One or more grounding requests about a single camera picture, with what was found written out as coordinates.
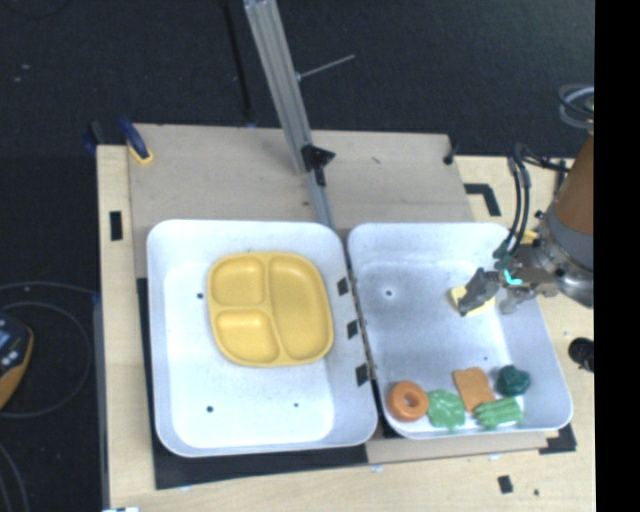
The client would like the light green lettuce leaf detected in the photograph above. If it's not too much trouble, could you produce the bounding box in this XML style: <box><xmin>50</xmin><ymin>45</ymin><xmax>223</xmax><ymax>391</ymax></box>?
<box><xmin>425</xmin><ymin>388</ymin><xmax>467</xmax><ymax>432</ymax></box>

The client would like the orange-brown bread slice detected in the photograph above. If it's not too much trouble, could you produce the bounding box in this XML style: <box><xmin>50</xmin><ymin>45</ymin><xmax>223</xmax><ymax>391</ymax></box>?
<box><xmin>452</xmin><ymin>366</ymin><xmax>497</xmax><ymax>413</ymax></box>

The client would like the orange doughnut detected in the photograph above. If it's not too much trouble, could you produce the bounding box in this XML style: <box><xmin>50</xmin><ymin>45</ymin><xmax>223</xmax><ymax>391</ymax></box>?
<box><xmin>386</xmin><ymin>380</ymin><xmax>430</xmax><ymax>423</ymax></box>

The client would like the green bean bundle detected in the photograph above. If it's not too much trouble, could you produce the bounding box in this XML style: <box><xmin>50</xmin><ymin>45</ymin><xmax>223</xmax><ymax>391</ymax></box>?
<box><xmin>473</xmin><ymin>396</ymin><xmax>525</xmax><ymax>431</ymax></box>

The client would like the yellow toy cheese slice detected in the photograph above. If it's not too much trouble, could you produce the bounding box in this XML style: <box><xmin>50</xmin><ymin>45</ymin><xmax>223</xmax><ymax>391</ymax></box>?
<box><xmin>446</xmin><ymin>286</ymin><xmax>497</xmax><ymax>318</ymax></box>

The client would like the yellow divided plate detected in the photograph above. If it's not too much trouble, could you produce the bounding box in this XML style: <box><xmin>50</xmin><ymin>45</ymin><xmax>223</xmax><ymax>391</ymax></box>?
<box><xmin>206</xmin><ymin>251</ymin><xmax>335</xmax><ymax>370</ymax></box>

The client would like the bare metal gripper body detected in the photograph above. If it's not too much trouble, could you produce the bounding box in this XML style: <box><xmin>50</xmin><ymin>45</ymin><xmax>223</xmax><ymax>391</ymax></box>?
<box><xmin>499</xmin><ymin>244</ymin><xmax>595</xmax><ymax>308</ymax></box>

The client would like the brown flat board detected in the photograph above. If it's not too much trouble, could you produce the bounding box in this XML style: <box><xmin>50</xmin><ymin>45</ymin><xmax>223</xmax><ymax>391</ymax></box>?
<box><xmin>126</xmin><ymin>123</ymin><xmax>552</xmax><ymax>465</ymax></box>

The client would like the white plastic tray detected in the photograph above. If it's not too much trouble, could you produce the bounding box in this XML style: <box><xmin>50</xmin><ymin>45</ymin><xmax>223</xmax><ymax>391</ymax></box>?
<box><xmin>346</xmin><ymin>221</ymin><xmax>575</xmax><ymax>442</ymax></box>
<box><xmin>145</xmin><ymin>218</ymin><xmax>380</xmax><ymax>459</ymax></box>

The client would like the dark green broccoli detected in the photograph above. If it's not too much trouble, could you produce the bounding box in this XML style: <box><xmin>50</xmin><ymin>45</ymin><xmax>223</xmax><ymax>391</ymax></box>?
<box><xmin>495</xmin><ymin>364</ymin><xmax>532</xmax><ymax>397</ymax></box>

